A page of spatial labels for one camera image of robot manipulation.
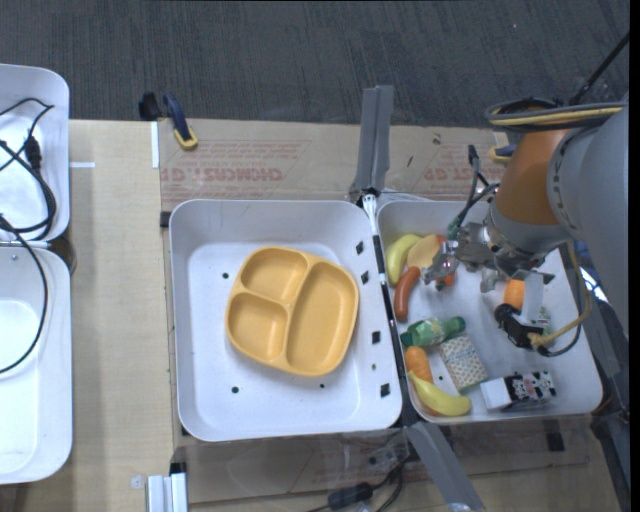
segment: white plastic tub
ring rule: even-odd
[[[406,233],[446,234],[448,224],[463,206],[463,202],[451,201],[388,202],[378,212],[382,245],[388,248],[394,240]],[[479,203],[470,210],[466,221],[482,222],[485,214],[486,204]],[[544,287],[542,305],[550,312],[552,325],[554,330],[557,330],[579,315],[559,251],[549,254],[540,271],[555,275]],[[495,290],[482,294],[480,280],[479,271],[469,272],[460,264],[456,271],[455,283],[450,288],[437,291],[434,283],[425,286],[419,282],[410,295],[407,320],[398,323],[399,334],[406,331],[408,325],[423,318],[449,318],[460,315],[466,321],[467,334],[474,343],[490,379],[514,372],[546,369],[550,371],[555,383],[557,397],[541,407],[509,412],[488,411],[480,387],[475,386],[464,393],[472,400],[471,412],[465,416],[445,417],[430,414],[409,383],[411,400],[418,413],[431,422],[454,424],[584,414],[594,410],[602,399],[602,384],[584,330],[581,331],[577,344],[557,357],[547,358],[537,352],[517,348],[509,341],[507,334],[498,328],[493,316],[495,308],[502,303],[505,283],[499,282]],[[394,289],[391,288],[390,292],[393,297]],[[555,351],[566,346],[571,342],[575,332],[575,329],[571,329],[560,336],[550,350]],[[457,394],[435,347],[429,347],[427,353],[437,385]]]
[[[178,412],[189,433],[230,441],[384,429],[397,420],[402,396],[363,210],[344,201],[193,200],[174,210],[169,232]],[[353,337],[327,375],[261,364],[226,337],[237,272],[266,245],[326,258],[358,283]]]
[[[69,89],[59,75],[41,68],[0,64],[0,112],[25,98],[53,105],[35,125],[42,176],[57,210],[46,239],[61,235],[69,222]],[[0,116],[0,140],[21,148],[43,106],[27,101]],[[0,148],[0,204],[14,227],[34,225],[47,214],[39,185]],[[48,305],[35,348],[15,368],[0,374],[0,485],[31,482],[55,473],[67,460],[73,438],[71,289],[69,269],[42,230],[24,234],[32,243],[48,284]],[[0,230],[0,368],[25,353],[34,340],[43,308],[38,267],[15,235]]]

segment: green bottle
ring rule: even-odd
[[[431,317],[411,324],[407,327],[407,332],[400,335],[400,340],[407,347],[411,345],[428,347],[442,343],[466,328],[467,324],[461,316],[454,316],[446,321]]]

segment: brown sausage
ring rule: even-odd
[[[393,296],[393,310],[396,314],[396,319],[400,322],[404,322],[407,319],[409,314],[409,295],[421,274],[420,267],[409,267],[398,279],[396,294]]]

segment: yellow plate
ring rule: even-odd
[[[315,377],[343,360],[358,313],[358,286],[342,267],[289,247],[251,253],[236,277],[225,329],[243,354]]]

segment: table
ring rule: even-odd
[[[172,409],[160,173],[153,167],[150,125],[70,122],[68,234],[78,260],[71,279],[74,443],[59,472],[17,486],[13,512],[143,511],[147,476],[169,470],[179,432]],[[570,463],[543,467],[531,454],[526,463],[513,460],[514,471],[493,473],[482,471],[490,457],[469,454],[466,468],[487,510],[619,510],[589,418],[571,418],[562,428],[567,446],[578,450],[566,454]],[[496,457],[505,463],[504,455]],[[272,496],[193,509],[301,511],[325,500],[325,494]],[[406,485],[392,510],[405,509],[448,507],[427,480]]]

